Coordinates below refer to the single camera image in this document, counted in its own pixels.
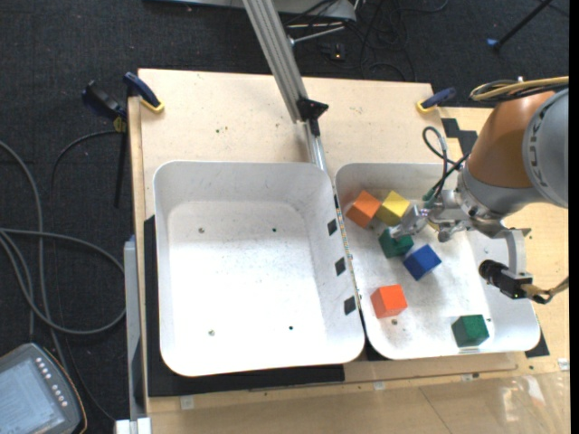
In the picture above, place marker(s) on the green cube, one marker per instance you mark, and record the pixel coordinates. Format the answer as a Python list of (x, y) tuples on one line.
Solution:
[(470, 331), (390, 248)]

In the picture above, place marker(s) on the blue cube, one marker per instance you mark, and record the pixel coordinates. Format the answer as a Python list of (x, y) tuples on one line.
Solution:
[(421, 262)]

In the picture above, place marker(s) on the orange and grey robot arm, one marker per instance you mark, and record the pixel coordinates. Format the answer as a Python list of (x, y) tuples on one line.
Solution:
[(506, 152)]

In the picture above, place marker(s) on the yellow cube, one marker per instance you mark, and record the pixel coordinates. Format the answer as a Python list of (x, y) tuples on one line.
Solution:
[(393, 206)]

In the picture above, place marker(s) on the orange cube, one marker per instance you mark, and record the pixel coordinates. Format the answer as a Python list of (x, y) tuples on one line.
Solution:
[(389, 302), (363, 210)]

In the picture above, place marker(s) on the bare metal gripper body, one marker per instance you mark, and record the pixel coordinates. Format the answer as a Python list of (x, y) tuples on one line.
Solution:
[(452, 213)]

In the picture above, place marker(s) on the black cylinder on white bracket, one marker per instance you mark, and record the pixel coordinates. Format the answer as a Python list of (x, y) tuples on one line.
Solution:
[(515, 283)]

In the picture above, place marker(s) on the thin black and white rod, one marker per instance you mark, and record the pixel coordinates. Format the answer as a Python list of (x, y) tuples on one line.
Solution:
[(319, 152)]

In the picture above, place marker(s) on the pale wood board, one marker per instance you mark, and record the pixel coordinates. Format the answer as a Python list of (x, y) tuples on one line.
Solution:
[(226, 120)]

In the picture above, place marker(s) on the white plastic tray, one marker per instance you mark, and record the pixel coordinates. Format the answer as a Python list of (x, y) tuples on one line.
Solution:
[(434, 314), (244, 278)]

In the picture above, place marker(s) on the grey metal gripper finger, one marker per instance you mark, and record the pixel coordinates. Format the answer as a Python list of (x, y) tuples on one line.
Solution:
[(395, 231), (408, 234)]

